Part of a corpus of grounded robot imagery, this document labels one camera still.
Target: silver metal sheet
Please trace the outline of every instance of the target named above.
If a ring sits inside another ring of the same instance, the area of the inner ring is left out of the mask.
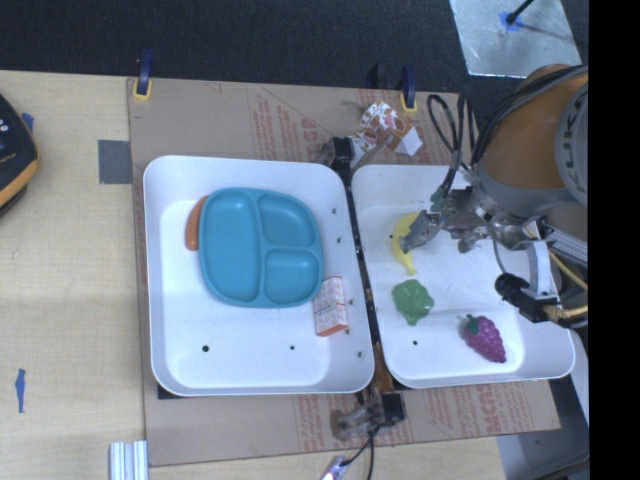
[[[471,75],[525,78],[547,64],[581,64],[560,0],[449,0]]]

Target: white tray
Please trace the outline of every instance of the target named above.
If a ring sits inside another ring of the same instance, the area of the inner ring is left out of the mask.
[[[429,198],[442,183],[447,167],[368,165],[353,177],[353,196],[369,273],[386,364],[411,388],[520,381],[562,377],[574,362],[569,331],[551,322],[533,324],[504,302],[494,289],[501,274],[489,240],[461,254],[457,241],[441,231],[413,250],[417,273],[435,305],[410,327],[396,310],[391,291],[412,277],[395,260],[390,235],[400,217],[429,209]],[[461,176],[454,188],[463,188]],[[526,253],[501,250],[513,274],[528,280]],[[461,338],[465,315],[495,321],[507,353],[506,363],[492,363]]]
[[[186,248],[189,212],[228,187],[282,192],[314,214],[323,275],[343,278],[349,329],[316,335],[312,303],[247,308],[217,300]],[[151,363],[179,396],[350,393],[374,370],[364,293],[342,181],[328,167],[298,162],[165,156],[144,173]]]

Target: toy banana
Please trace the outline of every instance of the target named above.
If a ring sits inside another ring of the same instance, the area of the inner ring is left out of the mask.
[[[416,220],[420,212],[411,212],[403,215],[393,228],[393,235],[391,236],[391,250],[396,260],[402,263],[410,276],[416,273],[416,269],[413,268],[413,257],[411,251],[404,253],[400,248],[400,237],[406,236],[410,231],[410,226],[413,221]]]

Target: small box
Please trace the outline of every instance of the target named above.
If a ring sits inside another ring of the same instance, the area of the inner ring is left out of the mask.
[[[322,281],[313,299],[313,317],[318,336],[329,336],[349,327],[341,277],[329,277]]]

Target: blue mark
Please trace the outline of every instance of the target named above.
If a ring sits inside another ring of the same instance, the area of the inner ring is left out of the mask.
[[[25,372],[22,368],[18,370],[18,378],[16,379],[16,394],[18,395],[18,412],[24,412],[24,376]]]
[[[33,116],[31,114],[27,114],[26,112],[23,112],[22,120],[29,127],[29,131],[33,133]]]
[[[516,18],[516,21],[513,22],[512,25],[507,24],[507,16],[511,14],[510,12],[501,12],[498,16],[500,16],[500,23],[508,32],[519,32],[520,29],[524,26],[524,23],[520,21],[520,17]]]

